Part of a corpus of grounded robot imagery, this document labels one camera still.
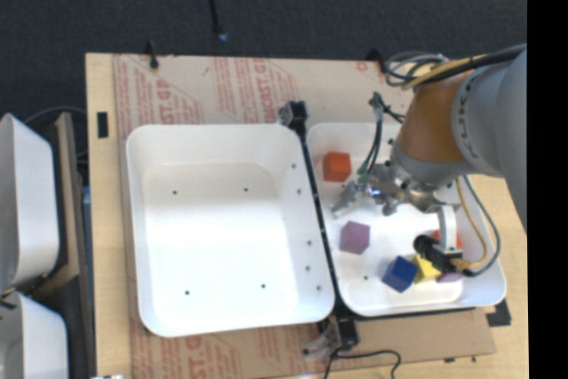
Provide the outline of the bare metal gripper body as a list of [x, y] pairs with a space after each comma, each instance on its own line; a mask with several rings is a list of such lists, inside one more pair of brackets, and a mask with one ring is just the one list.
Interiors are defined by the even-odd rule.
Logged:
[[403, 204], [409, 204], [421, 213], [433, 213], [445, 204], [435, 195], [435, 187], [412, 178], [392, 163], [376, 164], [372, 168], [368, 188], [370, 196], [383, 207], [385, 216], [394, 215]]

